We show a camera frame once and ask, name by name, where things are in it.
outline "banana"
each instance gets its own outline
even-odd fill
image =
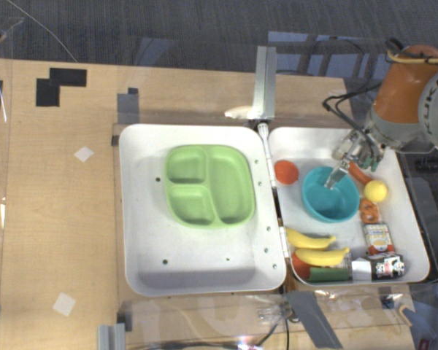
[[[324,250],[328,245],[336,240],[334,236],[328,238],[312,238],[293,230],[292,228],[286,228],[287,239],[296,248],[306,248],[314,250]]]
[[[344,259],[344,256],[350,251],[349,248],[338,250],[326,250],[324,252],[311,249],[297,249],[296,256],[309,265],[327,266],[338,265]]]

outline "green plate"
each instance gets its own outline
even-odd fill
[[[164,166],[169,209],[181,224],[217,228],[241,225],[255,212],[245,156],[225,145],[172,149]]]

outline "lemon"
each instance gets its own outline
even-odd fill
[[[365,186],[364,194],[371,202],[381,202],[388,195],[388,187],[380,180],[372,180]]]

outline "table surface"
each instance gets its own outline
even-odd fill
[[[231,107],[251,104],[254,74],[6,63],[12,69],[8,79],[3,79],[4,84],[12,83],[8,91],[12,118],[1,262],[0,350],[94,349],[97,327],[114,324],[120,305],[111,145],[112,127],[118,121],[117,94],[138,88],[140,115],[145,113],[153,120],[166,115],[217,120]],[[60,107],[36,107],[36,79],[48,78],[50,67],[87,69],[87,86],[61,87]],[[277,114],[303,117],[302,125],[339,126],[318,101],[341,90],[344,84],[340,79],[277,76]],[[74,156],[83,147],[94,152],[85,162]],[[68,316],[53,309],[61,293],[75,299]],[[218,298],[223,308],[229,309],[237,304],[234,299]],[[381,319],[342,324],[336,316],[329,318],[339,339],[346,339],[346,349],[370,349],[375,340],[380,349],[412,347],[409,327],[386,316],[379,301],[366,309],[355,310],[354,315],[358,312],[362,317]],[[170,336],[175,338],[175,332],[172,328]],[[278,332],[266,342],[270,349],[285,348],[285,333]],[[292,324],[291,332],[292,348],[298,344],[311,349],[301,324]]]

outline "blue object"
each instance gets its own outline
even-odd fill
[[[304,179],[301,198],[308,214],[321,222],[344,222],[352,218],[360,203],[358,189],[352,179],[345,175],[332,190],[324,186],[331,167],[317,167]]]

